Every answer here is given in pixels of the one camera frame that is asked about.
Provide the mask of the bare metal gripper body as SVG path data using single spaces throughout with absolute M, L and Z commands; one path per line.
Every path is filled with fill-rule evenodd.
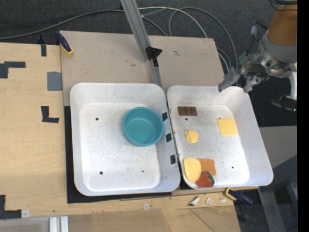
M 292 64 L 281 63 L 270 54 L 249 54 L 241 65 L 241 74 L 250 81 L 264 81 L 268 77 L 284 78 L 293 71 Z

